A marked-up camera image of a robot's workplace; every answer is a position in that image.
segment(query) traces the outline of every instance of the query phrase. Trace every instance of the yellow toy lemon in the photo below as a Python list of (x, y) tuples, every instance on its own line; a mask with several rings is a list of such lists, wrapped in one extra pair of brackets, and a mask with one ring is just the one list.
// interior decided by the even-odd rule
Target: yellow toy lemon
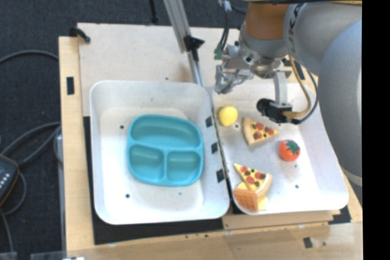
[(234, 106), (226, 105), (219, 110), (218, 118), (225, 127), (233, 125), (238, 118), (238, 111)]

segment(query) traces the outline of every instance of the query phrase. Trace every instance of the blue plate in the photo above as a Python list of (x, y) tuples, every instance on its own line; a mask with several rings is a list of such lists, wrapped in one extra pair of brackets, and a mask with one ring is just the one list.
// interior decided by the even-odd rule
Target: blue plate
[(202, 134), (186, 119), (138, 116), (127, 134), (127, 160), (139, 181), (160, 186), (191, 185), (203, 171)]

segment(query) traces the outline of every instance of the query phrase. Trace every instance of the dark carpet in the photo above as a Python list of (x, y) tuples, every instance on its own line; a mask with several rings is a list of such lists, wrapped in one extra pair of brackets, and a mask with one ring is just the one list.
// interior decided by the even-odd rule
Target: dark carpet
[[(157, 24), (169, 25), (162, 0), (154, 0)], [(239, 0), (231, 0), (243, 7)], [(190, 26), (222, 27), (223, 13), (216, 0), (184, 0)], [(242, 16), (232, 15), (239, 27)], [(149, 0), (0, 0), (0, 59), (14, 52), (36, 49), (58, 55), (58, 37), (79, 22), (150, 24)], [(60, 121), (59, 67), (44, 55), (24, 55), (0, 64), (0, 151), (30, 129)], [(21, 161), (55, 130), (39, 132), (23, 141), (9, 156)], [(27, 197), (7, 216), (18, 259), (32, 253), (62, 249), (57, 160), (48, 145), (21, 169)], [(356, 188), (361, 198), (361, 189)], [(3, 206), (12, 209), (23, 194), (20, 181)], [(0, 253), (10, 250), (0, 222)]]

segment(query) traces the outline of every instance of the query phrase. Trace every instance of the wooden table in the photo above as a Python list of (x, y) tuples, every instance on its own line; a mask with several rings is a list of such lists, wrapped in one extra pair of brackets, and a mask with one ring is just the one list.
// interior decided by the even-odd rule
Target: wooden table
[[(83, 129), (83, 116), (89, 113), (89, 89), (94, 82), (104, 79), (191, 81), (191, 74), (171, 27), (85, 23), (78, 26), (95, 46), (81, 38), (59, 38), (68, 256), (123, 259), (131, 253), (134, 258), (142, 255), (144, 259), (154, 255), (159, 255), (159, 259), (252, 259), (252, 255), (260, 253), (261, 259), (277, 255), (298, 255), (302, 259), (363, 258), (363, 210), (347, 180), (352, 218), (349, 223), (328, 224), (339, 211), (256, 217), (229, 211), (222, 218), (221, 231), (95, 245)], [(205, 85), (212, 85), (216, 63), (202, 59), (202, 51), (214, 50), (222, 30), (194, 28), (192, 32), (194, 37), (205, 40), (199, 50), (200, 68)], [(237, 34), (232, 30), (232, 40)], [(94, 53), (97, 44), (101, 54)], [(142, 55), (141, 65), (134, 62), (134, 55)], [(157, 56), (174, 62), (174, 66), (159, 71)]]

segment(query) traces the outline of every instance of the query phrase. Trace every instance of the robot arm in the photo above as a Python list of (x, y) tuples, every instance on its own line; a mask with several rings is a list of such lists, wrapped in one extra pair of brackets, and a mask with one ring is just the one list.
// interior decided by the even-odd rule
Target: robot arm
[(227, 46), (216, 68), (217, 93), (251, 79), (274, 79), (275, 101), (262, 99), (262, 113), (292, 122), (283, 92), (287, 55), (318, 76), (317, 98), (325, 129), (346, 175), (362, 185), (361, 0), (243, 0), (248, 9), (238, 44)]

